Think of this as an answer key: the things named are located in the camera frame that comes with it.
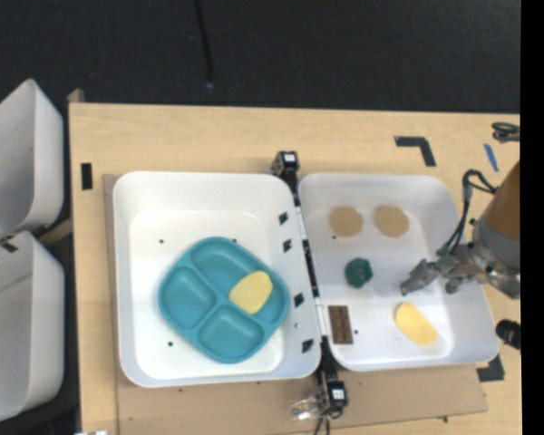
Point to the blue divided plate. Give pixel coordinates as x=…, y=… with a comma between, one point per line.
x=188, y=297

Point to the thin black and white rod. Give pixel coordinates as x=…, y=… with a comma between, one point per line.
x=309, y=261

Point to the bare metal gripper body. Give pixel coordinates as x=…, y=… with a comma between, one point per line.
x=469, y=267

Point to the white plastic tray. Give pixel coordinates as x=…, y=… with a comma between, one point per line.
x=199, y=197
x=390, y=288

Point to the green broccoli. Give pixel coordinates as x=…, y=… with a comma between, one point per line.
x=358, y=273

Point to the yellow oval toy slice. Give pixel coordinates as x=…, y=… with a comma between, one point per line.
x=416, y=324
x=251, y=292

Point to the brown chocolate bar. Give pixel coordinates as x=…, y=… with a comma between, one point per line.
x=340, y=325

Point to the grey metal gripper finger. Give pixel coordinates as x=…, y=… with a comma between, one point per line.
x=419, y=277
x=454, y=284

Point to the tan round biscuit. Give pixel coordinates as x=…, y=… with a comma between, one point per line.
x=345, y=221
x=391, y=221

